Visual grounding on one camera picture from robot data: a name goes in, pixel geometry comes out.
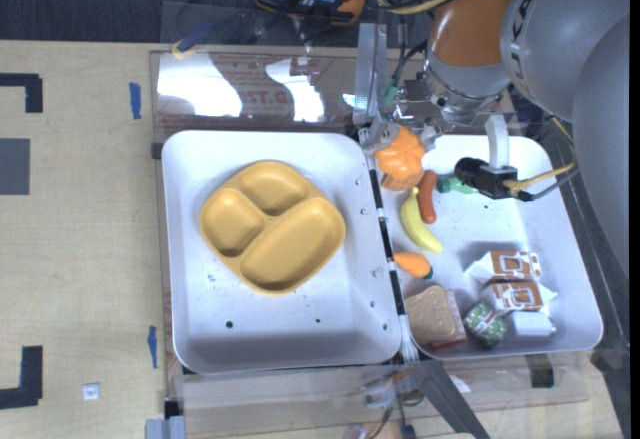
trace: yellow divided plate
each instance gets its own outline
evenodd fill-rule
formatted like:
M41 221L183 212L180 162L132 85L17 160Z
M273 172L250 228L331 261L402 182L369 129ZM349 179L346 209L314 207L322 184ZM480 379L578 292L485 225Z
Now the yellow divided plate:
M200 233L246 284L289 293L336 253L346 236L341 213L288 164L265 160L241 170L200 210Z

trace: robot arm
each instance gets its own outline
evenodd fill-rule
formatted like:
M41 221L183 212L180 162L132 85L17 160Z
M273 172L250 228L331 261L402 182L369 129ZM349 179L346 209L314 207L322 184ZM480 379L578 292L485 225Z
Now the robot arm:
M390 9L437 7L425 99L445 120L471 124L513 84L571 122L587 194L628 275L630 0L440 1Z

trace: wooden table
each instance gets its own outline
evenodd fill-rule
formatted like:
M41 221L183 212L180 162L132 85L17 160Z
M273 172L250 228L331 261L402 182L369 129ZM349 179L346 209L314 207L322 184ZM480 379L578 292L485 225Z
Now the wooden table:
M147 419L163 416L150 155L149 55L158 49L166 47L0 42L0 72L37 74L43 82L42 113L25 112L24 88L0 87L0 138L30 139L31 157L28 195L0 195L0 390L19 386L22 347L43 351L42 398L37 406L0 410L0 437L139 438ZM140 86L139 118L130 84ZM150 327L158 333L157 367ZM620 437L601 374L579 365L579 401L476 406L481 422L494 438ZM99 384L99 398L83 397L86 384ZM439 416L413 422L419 437L450 433ZM267 437L340 438L344 430ZM399 437L397 427L389 424L379 437Z

